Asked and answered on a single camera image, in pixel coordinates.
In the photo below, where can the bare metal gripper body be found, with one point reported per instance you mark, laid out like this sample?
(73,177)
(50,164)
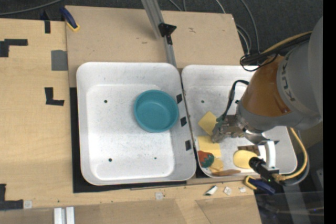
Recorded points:
(232,126)

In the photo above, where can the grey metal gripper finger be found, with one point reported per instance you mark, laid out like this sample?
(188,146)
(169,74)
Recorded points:
(215,136)
(223,135)

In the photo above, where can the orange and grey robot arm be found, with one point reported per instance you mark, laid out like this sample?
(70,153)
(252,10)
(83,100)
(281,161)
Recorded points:
(273,91)

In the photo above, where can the yellow cheese slice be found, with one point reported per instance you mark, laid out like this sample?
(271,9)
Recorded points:
(206,145)
(206,122)

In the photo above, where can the red and green toy fruit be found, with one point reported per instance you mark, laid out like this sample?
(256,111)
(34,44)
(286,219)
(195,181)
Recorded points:
(205,158)

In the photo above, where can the pale yellow toy chip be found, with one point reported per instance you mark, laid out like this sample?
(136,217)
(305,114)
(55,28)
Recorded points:
(218,164)

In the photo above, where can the brown toy chocolate piece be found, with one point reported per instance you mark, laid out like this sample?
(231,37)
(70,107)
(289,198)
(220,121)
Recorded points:
(249,148)

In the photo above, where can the yellow oval toy food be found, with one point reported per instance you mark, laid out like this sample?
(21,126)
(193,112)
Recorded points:
(242,159)

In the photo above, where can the brown flat toy biscuit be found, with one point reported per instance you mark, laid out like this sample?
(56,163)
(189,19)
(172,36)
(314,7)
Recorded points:
(225,172)

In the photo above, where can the white plastic tray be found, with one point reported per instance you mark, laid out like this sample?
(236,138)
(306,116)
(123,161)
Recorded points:
(118,126)
(210,86)

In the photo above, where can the small white tube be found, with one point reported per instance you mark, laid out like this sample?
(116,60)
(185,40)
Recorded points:
(210,190)

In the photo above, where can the blue bowl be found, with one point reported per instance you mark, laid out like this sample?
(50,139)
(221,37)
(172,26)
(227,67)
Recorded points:
(156,111)

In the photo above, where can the pale wood board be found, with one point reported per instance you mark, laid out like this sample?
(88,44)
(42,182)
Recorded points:
(118,39)

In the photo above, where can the black cylinder on white bracket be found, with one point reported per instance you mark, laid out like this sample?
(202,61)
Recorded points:
(267,157)

